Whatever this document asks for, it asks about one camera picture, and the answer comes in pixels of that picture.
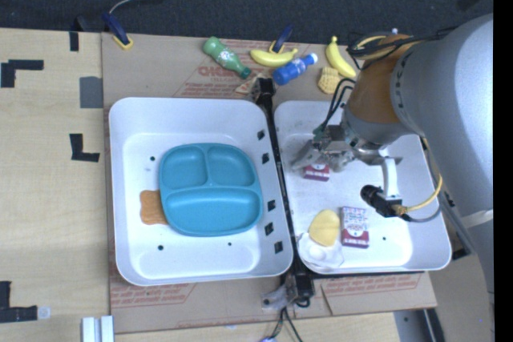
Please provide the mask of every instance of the cardboard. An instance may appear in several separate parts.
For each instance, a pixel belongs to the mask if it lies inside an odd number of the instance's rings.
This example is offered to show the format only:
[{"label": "cardboard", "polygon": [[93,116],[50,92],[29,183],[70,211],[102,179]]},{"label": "cardboard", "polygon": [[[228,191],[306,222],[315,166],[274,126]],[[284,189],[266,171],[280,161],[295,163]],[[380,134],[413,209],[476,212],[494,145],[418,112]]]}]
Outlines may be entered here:
[{"label": "cardboard", "polygon": [[[127,283],[115,266],[111,201],[111,164],[108,111],[125,97],[197,97],[246,99],[237,92],[246,81],[220,67],[201,47],[206,38],[181,38],[131,34],[134,46],[122,50],[110,34],[102,34],[105,164],[110,255],[111,314],[115,332],[143,332],[242,324],[275,320],[275,312],[261,306],[261,295],[274,291],[280,278],[219,281],[159,287]],[[253,48],[268,49],[267,42],[221,39],[235,51],[252,74],[269,77],[270,69],[252,61]],[[279,87],[275,107],[291,99],[330,100],[317,86],[325,60],[325,45],[287,43],[298,56],[315,52],[319,61],[293,83]],[[349,56],[342,51],[348,61]],[[367,312],[431,308],[436,305],[427,273],[357,276],[315,281],[316,295],[308,308],[294,308],[296,318],[350,315]]]}]

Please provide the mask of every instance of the blue clamp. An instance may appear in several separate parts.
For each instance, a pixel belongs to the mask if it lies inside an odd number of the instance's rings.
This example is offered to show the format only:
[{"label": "blue clamp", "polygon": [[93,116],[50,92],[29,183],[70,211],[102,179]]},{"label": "blue clamp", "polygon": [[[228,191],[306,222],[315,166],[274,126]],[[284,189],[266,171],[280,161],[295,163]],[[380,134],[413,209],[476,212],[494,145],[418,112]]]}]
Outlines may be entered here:
[{"label": "blue clamp", "polygon": [[271,46],[269,47],[269,51],[271,53],[280,53],[283,50],[284,43],[287,42],[287,40],[289,40],[289,37],[292,34],[292,28],[292,25],[288,25],[281,32],[280,37],[271,43]]},{"label": "blue clamp", "polygon": [[114,34],[113,39],[121,46],[122,49],[128,50],[134,45],[133,40],[128,37],[127,32],[113,14],[103,12],[102,20],[107,24],[107,26],[109,26],[109,30]]}]

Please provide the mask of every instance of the white tray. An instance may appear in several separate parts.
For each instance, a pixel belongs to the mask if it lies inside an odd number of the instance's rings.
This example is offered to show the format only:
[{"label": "white tray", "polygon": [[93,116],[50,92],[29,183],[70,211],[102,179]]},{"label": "white tray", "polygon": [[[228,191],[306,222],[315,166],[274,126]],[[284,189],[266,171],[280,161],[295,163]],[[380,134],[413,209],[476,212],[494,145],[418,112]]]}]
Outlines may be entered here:
[{"label": "white tray", "polygon": [[[304,179],[299,171],[291,171],[290,163],[297,152],[312,138],[312,131],[325,119],[328,102],[285,102],[275,112],[285,185],[297,237],[307,232],[314,216],[322,209],[337,212],[339,207],[360,207],[367,210],[370,246],[367,249],[344,246],[344,262],[339,268],[318,268],[322,274],[354,274],[371,272],[412,272],[444,268],[450,261],[451,248],[443,217],[427,223],[407,223],[398,218],[384,218],[360,197],[366,184],[382,187],[382,169],[353,161],[340,173],[330,172],[329,181]],[[339,123],[341,110],[332,117]],[[401,137],[387,149],[388,155],[403,157],[397,166],[398,188],[403,204],[414,205],[429,197],[434,186],[418,136]],[[432,215],[438,201],[412,213],[415,218]]]},{"label": "white tray", "polygon": [[[115,258],[136,285],[278,276],[292,263],[285,210],[263,111],[243,100],[128,98],[109,113]],[[161,156],[189,143],[231,144],[253,161],[264,213],[246,232],[181,235],[140,217],[139,194],[158,190]]]}]

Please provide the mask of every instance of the light wood surface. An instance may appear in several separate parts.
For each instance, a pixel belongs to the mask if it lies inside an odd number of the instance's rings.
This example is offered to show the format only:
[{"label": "light wood surface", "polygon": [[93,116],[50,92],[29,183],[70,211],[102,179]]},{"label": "light wood surface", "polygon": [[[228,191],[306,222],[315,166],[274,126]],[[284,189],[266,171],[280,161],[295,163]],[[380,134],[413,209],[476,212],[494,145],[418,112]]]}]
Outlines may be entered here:
[{"label": "light wood surface", "polygon": [[[0,30],[0,62],[42,59],[0,88],[0,280],[11,306],[47,306],[51,317],[0,324],[1,341],[80,340],[80,320],[109,314],[103,110],[81,109],[79,79],[101,77],[99,34]],[[69,134],[98,163],[71,160]],[[392,313],[296,320],[304,341],[399,341]],[[274,323],[118,335],[120,341],[258,341]],[[279,342],[294,340],[286,327]]]}]

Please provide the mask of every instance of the blue divided plate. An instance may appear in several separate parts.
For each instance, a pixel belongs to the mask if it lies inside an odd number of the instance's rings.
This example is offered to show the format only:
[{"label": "blue divided plate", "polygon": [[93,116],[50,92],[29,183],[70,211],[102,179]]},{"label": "blue divided plate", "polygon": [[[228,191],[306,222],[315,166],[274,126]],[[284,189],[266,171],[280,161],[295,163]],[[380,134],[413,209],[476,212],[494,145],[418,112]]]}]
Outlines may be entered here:
[{"label": "blue divided plate", "polygon": [[238,234],[262,216],[257,172],[234,146],[198,143],[172,148],[160,161],[159,185],[166,219],[181,234]]}]

